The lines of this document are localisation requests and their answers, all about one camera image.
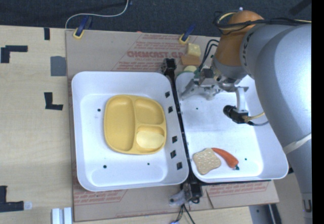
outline blue clamp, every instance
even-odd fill
[[[74,31],[73,37],[80,40],[83,37],[85,29],[90,29],[92,26],[92,17],[85,15],[80,23],[80,26]]]
[[[179,38],[179,43],[182,44],[182,45],[185,45],[188,43],[189,41],[189,35],[193,32],[194,28],[196,27],[195,24],[192,24],[186,32],[184,32],[180,38]]]

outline cardboard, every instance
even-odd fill
[[[72,35],[73,30],[65,33],[74,221],[178,212],[178,206],[169,205],[169,197],[180,191],[179,185],[95,193],[81,187],[76,176],[71,80],[81,71],[159,71],[165,58],[174,58],[176,73],[180,73],[185,67],[181,56],[186,45],[178,43],[178,35],[170,34],[87,30],[80,40]],[[210,39],[192,36],[190,42],[205,47]],[[188,205],[190,211],[278,202],[273,181],[206,185],[202,189],[200,202]]]

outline white strip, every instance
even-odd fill
[[[304,138],[302,138],[298,141],[295,141],[295,142],[290,143],[289,145],[286,145],[283,148],[283,152],[287,155],[290,152],[300,148],[303,144],[305,144],[310,139],[312,139],[312,133],[309,133],[307,136],[305,136]]]

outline white plastic container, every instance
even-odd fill
[[[236,106],[236,94],[221,92],[213,100],[206,100],[201,89],[200,95],[181,100],[180,94],[193,78],[193,73],[185,72],[176,79],[177,92],[182,112],[192,171],[195,176],[207,183],[254,181],[280,179],[288,172],[286,156],[269,124],[250,126],[237,124],[224,115],[226,105]],[[250,116],[263,111],[258,99],[254,80],[245,77],[240,86],[249,87],[246,92],[246,110]],[[265,116],[253,120],[266,122]],[[192,160],[193,154],[205,148],[221,148],[239,160],[239,170],[233,170],[222,160],[221,167],[206,175],[201,175]]]
[[[167,141],[152,155],[114,152],[104,139],[104,109],[119,94],[156,100],[163,107]],[[77,177],[89,191],[184,182],[189,174],[169,80],[156,72],[80,72],[72,80]]]

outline toy bread slice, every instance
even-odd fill
[[[201,152],[195,153],[192,159],[196,164],[198,172],[202,175],[220,167],[222,164],[221,160],[211,148],[206,148]]]

